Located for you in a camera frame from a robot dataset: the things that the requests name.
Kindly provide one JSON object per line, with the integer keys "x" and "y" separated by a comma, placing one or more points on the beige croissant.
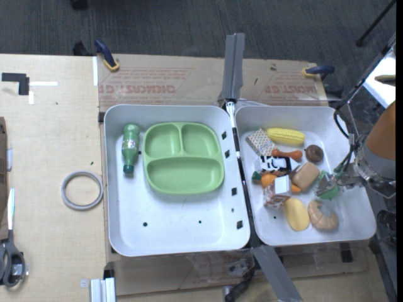
{"x": 321, "y": 219}

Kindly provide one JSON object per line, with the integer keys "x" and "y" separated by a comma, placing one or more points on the green divided plate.
{"x": 182, "y": 171}

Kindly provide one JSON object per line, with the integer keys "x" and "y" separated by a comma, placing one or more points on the green toy vegetable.
{"x": 331, "y": 194}

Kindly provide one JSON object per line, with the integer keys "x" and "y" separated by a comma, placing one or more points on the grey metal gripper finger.
{"x": 323, "y": 188}
{"x": 333, "y": 178}

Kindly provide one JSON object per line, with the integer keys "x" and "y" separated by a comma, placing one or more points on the white and brown carton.
{"x": 281, "y": 186}

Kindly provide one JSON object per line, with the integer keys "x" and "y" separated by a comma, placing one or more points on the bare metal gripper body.
{"x": 354, "y": 179}

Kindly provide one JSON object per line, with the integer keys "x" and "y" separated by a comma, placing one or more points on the yellow lemon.
{"x": 296, "y": 214}

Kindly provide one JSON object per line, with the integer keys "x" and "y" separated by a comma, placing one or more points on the yellow corn cob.
{"x": 285, "y": 136}

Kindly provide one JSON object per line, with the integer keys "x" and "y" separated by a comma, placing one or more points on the brown cardboard board, red print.
{"x": 189, "y": 83}

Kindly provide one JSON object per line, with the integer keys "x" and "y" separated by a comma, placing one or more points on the black and white carton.
{"x": 274, "y": 164}

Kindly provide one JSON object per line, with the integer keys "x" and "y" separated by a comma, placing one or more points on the orange carrot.
{"x": 268, "y": 180}

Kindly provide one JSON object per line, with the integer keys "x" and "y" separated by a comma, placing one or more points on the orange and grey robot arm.
{"x": 382, "y": 137}

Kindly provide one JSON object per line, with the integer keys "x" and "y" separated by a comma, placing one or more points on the tan bread loaf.
{"x": 305, "y": 176}

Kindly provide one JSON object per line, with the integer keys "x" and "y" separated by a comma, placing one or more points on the brown doughnut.
{"x": 309, "y": 156}

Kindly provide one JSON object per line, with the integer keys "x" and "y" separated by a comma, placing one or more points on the white tape roll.
{"x": 63, "y": 190}

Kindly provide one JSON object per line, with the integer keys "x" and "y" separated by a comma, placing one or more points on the white plastic tray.
{"x": 346, "y": 225}
{"x": 176, "y": 225}

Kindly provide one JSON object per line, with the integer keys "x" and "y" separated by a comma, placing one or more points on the patterned beige carton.
{"x": 259, "y": 142}

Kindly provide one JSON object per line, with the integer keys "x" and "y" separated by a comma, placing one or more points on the green plastic bottle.
{"x": 130, "y": 143}

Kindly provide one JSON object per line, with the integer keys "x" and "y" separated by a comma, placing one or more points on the grey scissors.
{"x": 11, "y": 219}

